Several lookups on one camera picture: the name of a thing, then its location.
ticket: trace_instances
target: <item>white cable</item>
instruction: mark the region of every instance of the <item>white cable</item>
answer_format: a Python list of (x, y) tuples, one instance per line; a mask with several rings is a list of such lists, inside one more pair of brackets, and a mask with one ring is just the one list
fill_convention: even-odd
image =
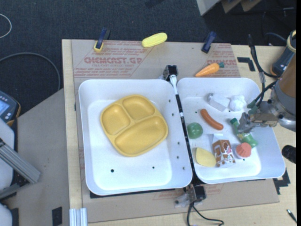
[(6, 34), (0, 36), (0, 39), (2, 39), (2, 38), (4, 38), (5, 36), (7, 36), (7, 35), (10, 33), (11, 29), (13, 28), (13, 26), (12, 26), (11, 21), (10, 21), (10, 19), (9, 19), (8, 17), (6, 17), (5, 15), (3, 15), (3, 14), (1, 14), (1, 13), (0, 13), (0, 16), (2, 16), (2, 17), (4, 17), (5, 19), (8, 20), (8, 22), (9, 22), (9, 27), (10, 27), (10, 28), (9, 28), (9, 31), (8, 31)]

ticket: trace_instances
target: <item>orange carrot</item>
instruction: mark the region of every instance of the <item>orange carrot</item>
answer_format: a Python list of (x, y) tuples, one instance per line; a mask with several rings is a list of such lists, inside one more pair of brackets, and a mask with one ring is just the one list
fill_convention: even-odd
[(218, 63), (213, 63), (210, 65), (207, 65), (205, 68), (201, 69), (199, 72), (197, 72), (196, 77), (201, 77), (204, 75), (212, 74), (217, 72), (220, 69), (220, 66)]

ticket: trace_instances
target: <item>yellow divided plate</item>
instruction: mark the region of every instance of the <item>yellow divided plate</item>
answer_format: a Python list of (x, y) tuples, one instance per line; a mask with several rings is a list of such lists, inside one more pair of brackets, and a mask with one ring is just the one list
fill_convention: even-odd
[(160, 144), (168, 135), (167, 123), (146, 97), (131, 95), (107, 106), (101, 113), (102, 128), (124, 156), (138, 156)]

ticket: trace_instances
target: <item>sausage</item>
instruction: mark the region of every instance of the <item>sausage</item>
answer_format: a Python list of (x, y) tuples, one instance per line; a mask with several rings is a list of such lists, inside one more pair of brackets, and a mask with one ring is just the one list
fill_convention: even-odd
[(215, 119), (213, 119), (206, 109), (201, 109), (201, 115), (204, 118), (204, 120), (213, 128), (217, 130), (222, 130), (224, 126), (220, 123), (218, 123)]

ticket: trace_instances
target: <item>gray surface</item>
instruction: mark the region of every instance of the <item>gray surface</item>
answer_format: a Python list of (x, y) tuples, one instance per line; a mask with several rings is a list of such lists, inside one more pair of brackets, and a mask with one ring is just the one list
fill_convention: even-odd
[(52, 210), (63, 208), (69, 223), (68, 166), (63, 90), (18, 118), (18, 152), (40, 172), (36, 184), (5, 201), (19, 208), (20, 226), (52, 226)]

